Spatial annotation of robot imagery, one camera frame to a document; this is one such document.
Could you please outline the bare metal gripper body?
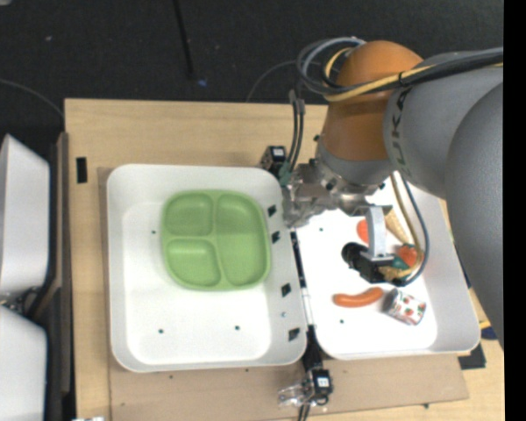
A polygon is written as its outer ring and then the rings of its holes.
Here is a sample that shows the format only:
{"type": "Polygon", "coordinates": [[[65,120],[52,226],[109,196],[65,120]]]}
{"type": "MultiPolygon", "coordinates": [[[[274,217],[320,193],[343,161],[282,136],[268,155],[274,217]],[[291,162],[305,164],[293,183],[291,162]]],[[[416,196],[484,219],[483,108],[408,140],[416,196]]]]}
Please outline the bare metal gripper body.
{"type": "Polygon", "coordinates": [[[281,168],[283,220],[298,228],[326,211],[340,210],[348,216],[363,216],[372,205],[367,200],[392,172],[385,161],[343,161],[334,168],[311,161],[291,169],[281,168]]]}

